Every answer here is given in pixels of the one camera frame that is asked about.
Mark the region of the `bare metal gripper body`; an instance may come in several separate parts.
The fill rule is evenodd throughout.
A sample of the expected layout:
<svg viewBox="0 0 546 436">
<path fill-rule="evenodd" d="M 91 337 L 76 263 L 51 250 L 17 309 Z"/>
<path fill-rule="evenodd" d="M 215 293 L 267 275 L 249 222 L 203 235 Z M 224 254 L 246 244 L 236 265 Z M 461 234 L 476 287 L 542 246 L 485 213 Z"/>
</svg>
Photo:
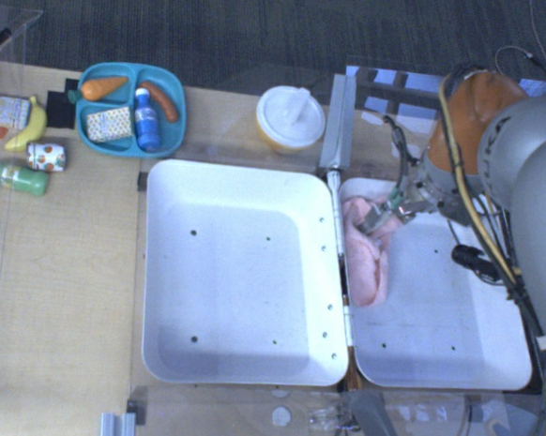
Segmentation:
<svg viewBox="0 0 546 436">
<path fill-rule="evenodd" d="M 414 216 L 420 213 L 433 214 L 438 211 L 438 202 L 417 183 L 401 183 L 387 195 L 387 208 L 395 215 Z"/>
</svg>

